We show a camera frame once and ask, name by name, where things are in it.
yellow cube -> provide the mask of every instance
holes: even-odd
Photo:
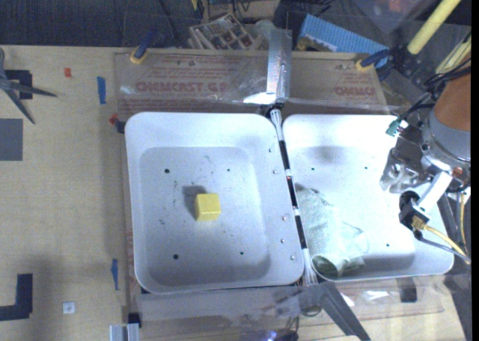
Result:
[[[216,220],[222,208],[219,205],[217,194],[197,194],[195,198],[196,221]]]

yellow handle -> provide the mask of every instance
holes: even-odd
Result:
[[[442,0],[411,40],[407,46],[408,51],[417,55],[460,2],[461,0]]]

robotic end effector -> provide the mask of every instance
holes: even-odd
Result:
[[[384,190],[401,194],[400,222],[421,241],[420,230],[428,229],[427,213],[442,195],[461,194],[461,200],[470,195],[470,56],[452,71],[429,79],[425,89],[425,95],[391,125],[396,131],[402,120],[413,112],[417,115],[406,128],[399,128],[380,180]],[[409,190],[426,183],[421,196]]]

wooden surface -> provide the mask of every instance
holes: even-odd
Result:
[[[116,110],[114,53],[126,50],[4,50],[5,68],[30,70],[34,85],[58,98],[25,101],[37,123],[23,120],[23,161],[0,162],[0,306],[14,303],[17,274],[33,273],[34,278],[33,313],[29,319],[0,322],[0,339],[108,340],[109,325],[125,321],[129,303],[123,136],[108,123]],[[65,67],[71,68],[72,78],[64,76]],[[105,105],[99,103],[97,76],[106,80]],[[3,93],[0,118],[22,118]],[[110,272],[114,258],[120,271],[118,291]],[[373,340],[463,340],[451,296],[444,287],[440,291],[434,313],[362,324]],[[74,314],[62,313],[64,301],[75,301]],[[342,337],[334,324],[303,326],[299,332],[301,340],[355,339]]]

white square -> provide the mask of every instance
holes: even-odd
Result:
[[[63,303],[63,314],[75,313],[75,301],[65,301]]]

